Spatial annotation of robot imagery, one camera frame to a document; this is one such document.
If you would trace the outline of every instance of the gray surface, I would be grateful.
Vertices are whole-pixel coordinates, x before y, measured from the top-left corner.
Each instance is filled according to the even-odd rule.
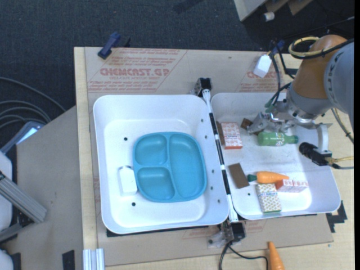
[[[81,269],[78,157],[75,107],[18,145],[18,185],[48,211],[43,223],[25,227],[3,246],[10,254],[21,254],[21,270],[63,270],[62,254],[70,250]]]

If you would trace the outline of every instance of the blue object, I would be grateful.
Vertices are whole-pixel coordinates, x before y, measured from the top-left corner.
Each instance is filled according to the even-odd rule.
[[[99,51],[98,56],[103,59],[106,59],[111,54],[111,48],[116,47],[119,43],[121,35],[117,32],[113,32],[110,35],[109,40],[106,42],[105,46]]]
[[[137,187],[154,202],[180,202],[198,198],[207,176],[198,142],[180,132],[159,132],[140,137],[133,148]]]

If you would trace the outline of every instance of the blue plate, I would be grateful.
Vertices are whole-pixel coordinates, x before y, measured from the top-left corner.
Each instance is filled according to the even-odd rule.
[[[206,189],[203,153],[198,142],[185,133],[140,137],[133,148],[133,169],[140,193],[151,201],[188,201]]]

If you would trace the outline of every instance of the white tray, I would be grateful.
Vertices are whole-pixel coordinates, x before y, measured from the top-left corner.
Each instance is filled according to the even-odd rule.
[[[93,107],[102,220],[118,234],[220,224],[229,213],[217,148],[205,102],[184,95],[107,95]],[[198,198],[152,202],[139,191],[121,196],[118,169],[132,166],[135,141],[155,132],[183,132],[199,143],[208,184]]]
[[[264,110],[265,103],[273,93],[219,93],[211,100],[213,113],[219,122],[238,122],[244,118],[253,120],[258,112]],[[288,135],[297,135],[297,144],[258,146],[256,135],[248,135],[240,128],[243,148],[240,150],[223,150],[227,167],[229,186],[234,208],[245,219],[256,220],[293,215],[308,215],[336,211],[341,203],[338,187],[329,166],[318,166],[304,157],[298,150],[302,142],[318,146],[316,130],[303,127],[289,129]],[[282,211],[263,214],[257,193],[256,182],[238,189],[230,175],[228,166],[240,163],[244,173],[254,174],[267,170],[288,175],[292,179],[307,180],[309,188],[301,193],[278,192]]]

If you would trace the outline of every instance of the blue clip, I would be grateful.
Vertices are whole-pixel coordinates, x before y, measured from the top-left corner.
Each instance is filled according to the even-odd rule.
[[[113,32],[112,35],[110,35],[109,40],[106,42],[105,46],[99,51],[98,56],[100,56],[103,59],[108,58],[108,56],[111,54],[111,48],[116,47],[116,45],[120,41],[120,34],[117,32]]]

